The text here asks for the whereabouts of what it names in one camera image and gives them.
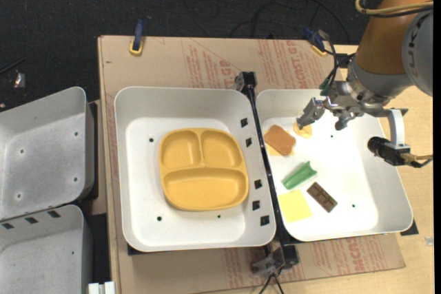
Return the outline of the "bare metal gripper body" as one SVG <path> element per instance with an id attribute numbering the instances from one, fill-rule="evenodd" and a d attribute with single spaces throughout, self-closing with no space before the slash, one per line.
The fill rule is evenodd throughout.
<path id="1" fill-rule="evenodd" d="M 327 93 L 327 108 L 337 116 L 369 114 L 381 115 L 391 100 L 365 88 L 358 81 L 334 81 Z"/>

